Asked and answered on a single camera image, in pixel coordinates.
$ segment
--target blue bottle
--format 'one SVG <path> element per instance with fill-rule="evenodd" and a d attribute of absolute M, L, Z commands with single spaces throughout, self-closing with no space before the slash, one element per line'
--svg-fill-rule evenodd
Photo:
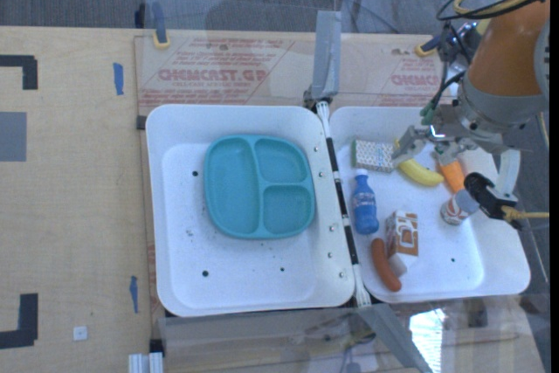
<path fill-rule="evenodd" d="M 375 192 L 369 187 L 368 178 L 366 169 L 357 170 L 355 176 L 357 185 L 351 197 L 355 215 L 355 229 L 363 235 L 375 233 L 378 230 Z"/>

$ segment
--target red sausage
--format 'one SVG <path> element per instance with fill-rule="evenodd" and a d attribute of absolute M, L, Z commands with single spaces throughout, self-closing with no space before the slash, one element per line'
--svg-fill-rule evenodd
<path fill-rule="evenodd" d="M 386 251 L 384 250 L 384 240 L 382 238 L 373 239 L 371 251 L 373 253 L 373 264 L 384 285 L 390 291 L 398 292 L 402 289 L 402 282 L 390 269 Z"/>

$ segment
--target gray square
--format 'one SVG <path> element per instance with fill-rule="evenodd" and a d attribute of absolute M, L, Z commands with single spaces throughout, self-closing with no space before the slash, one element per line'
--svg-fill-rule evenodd
<path fill-rule="evenodd" d="M 0 112 L 0 162 L 27 159 L 27 113 Z"/>

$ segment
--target wooden surface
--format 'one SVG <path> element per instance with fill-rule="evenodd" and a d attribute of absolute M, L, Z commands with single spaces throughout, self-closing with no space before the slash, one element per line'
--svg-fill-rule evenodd
<path fill-rule="evenodd" d="M 0 67 L 0 111 L 27 114 L 26 162 L 0 162 L 0 331 L 17 328 L 20 294 L 38 294 L 38 339 L 0 349 L 1 371 L 124 371 L 148 352 L 135 33 L 0 28 L 2 54 L 38 60 L 38 90 Z M 78 326 L 86 341 L 73 341 Z"/>

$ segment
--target white tray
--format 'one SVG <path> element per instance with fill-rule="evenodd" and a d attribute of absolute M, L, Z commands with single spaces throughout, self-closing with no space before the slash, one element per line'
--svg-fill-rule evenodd
<path fill-rule="evenodd" d="M 340 206 L 319 118 L 302 107 L 167 105 L 146 123 L 157 292 L 180 316 L 336 307 L 354 292 Z M 206 149 L 231 134 L 272 135 L 307 156 L 314 220 L 290 238 L 229 237 L 204 204 Z"/>
<path fill-rule="evenodd" d="M 350 143 L 356 138 L 392 143 L 410 125 L 419 125 L 414 107 L 342 107 L 330 120 L 343 192 L 348 199 L 355 185 Z M 427 146 L 416 157 L 435 169 Z M 463 153 L 466 172 L 477 171 L 491 180 L 497 177 L 493 158 L 481 149 Z M 518 294 L 528 286 L 530 271 L 518 232 L 504 221 L 490 219 L 478 211 L 460 226 L 440 217 L 440 205 L 451 196 L 445 184 L 424 187 L 413 183 L 399 170 L 369 172 L 369 184 L 376 193 L 380 230 L 363 236 L 354 231 L 355 246 L 362 265 L 363 283 L 377 299 L 389 303 L 443 300 L 483 295 Z M 404 274 L 402 289 L 389 291 L 373 267 L 370 243 L 384 237 L 384 220 L 395 210 L 418 214 L 418 262 Z"/>

